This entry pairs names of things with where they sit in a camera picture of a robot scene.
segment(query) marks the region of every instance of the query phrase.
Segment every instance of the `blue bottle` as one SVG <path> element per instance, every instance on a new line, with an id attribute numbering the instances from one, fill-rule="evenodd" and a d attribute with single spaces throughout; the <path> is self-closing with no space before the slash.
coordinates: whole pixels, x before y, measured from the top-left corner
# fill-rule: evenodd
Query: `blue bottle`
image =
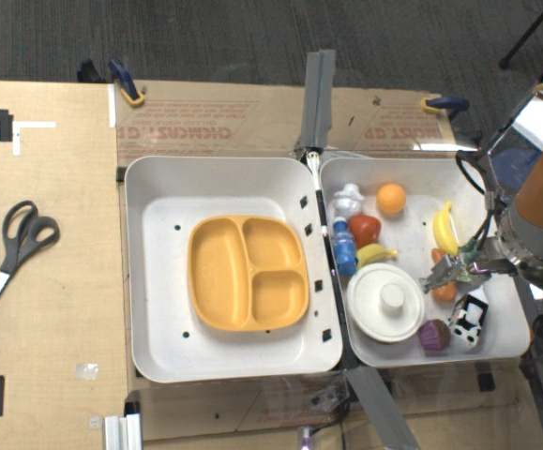
<path id="1" fill-rule="evenodd" d="M 338 273 L 342 277 L 351 277 L 356 272 L 356 245 L 353 235 L 348 230 L 346 218 L 337 217 L 334 220 L 333 241 Z"/>

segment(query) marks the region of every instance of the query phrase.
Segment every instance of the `gray carpet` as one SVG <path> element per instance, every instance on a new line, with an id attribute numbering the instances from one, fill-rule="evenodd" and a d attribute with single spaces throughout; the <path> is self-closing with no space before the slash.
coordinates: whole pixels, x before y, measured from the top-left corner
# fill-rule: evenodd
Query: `gray carpet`
<path id="1" fill-rule="evenodd" d="M 543 71 L 543 23 L 498 61 L 543 0 L 0 0 L 0 80 L 73 82 L 92 58 L 109 78 L 302 85 L 306 53 L 337 50 L 335 86 L 467 98 L 453 122 L 479 138 Z"/>

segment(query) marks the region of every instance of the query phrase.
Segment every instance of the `orange divided plate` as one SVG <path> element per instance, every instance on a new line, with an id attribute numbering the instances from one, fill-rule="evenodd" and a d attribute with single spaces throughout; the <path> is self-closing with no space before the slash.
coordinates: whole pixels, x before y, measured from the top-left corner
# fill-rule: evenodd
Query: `orange divided plate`
<path id="1" fill-rule="evenodd" d="M 219 330 L 273 330 L 296 323 L 309 306 L 300 240 L 270 217 L 207 218 L 192 231 L 188 279 L 198 316 Z"/>

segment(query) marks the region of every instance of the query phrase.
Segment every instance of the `yellow banana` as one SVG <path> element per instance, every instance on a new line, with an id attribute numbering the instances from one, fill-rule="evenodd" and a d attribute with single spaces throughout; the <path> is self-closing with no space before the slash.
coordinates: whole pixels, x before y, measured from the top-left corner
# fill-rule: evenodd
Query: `yellow banana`
<path id="1" fill-rule="evenodd" d="M 380 244 L 365 245 L 356 251 L 356 258 L 358 264 L 356 270 L 359 270 L 362 266 L 369 263 L 377 262 L 378 260 L 385 259 L 387 257 L 396 257 L 398 252 L 396 250 L 388 250 L 382 247 Z"/>
<path id="2" fill-rule="evenodd" d="M 459 253 L 459 243 L 450 226 L 450 207 L 452 202 L 446 202 L 442 209 L 433 216 L 433 238 L 440 250 L 445 251 L 451 257 Z"/>

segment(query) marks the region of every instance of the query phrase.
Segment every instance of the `white round container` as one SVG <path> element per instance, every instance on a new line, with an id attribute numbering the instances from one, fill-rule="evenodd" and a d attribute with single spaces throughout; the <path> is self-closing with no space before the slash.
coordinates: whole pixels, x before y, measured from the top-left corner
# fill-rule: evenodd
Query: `white round container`
<path id="1" fill-rule="evenodd" d="M 358 270 L 346 290 L 350 316 L 369 337 L 394 343 L 411 337 L 425 316 L 420 285 L 390 263 Z"/>

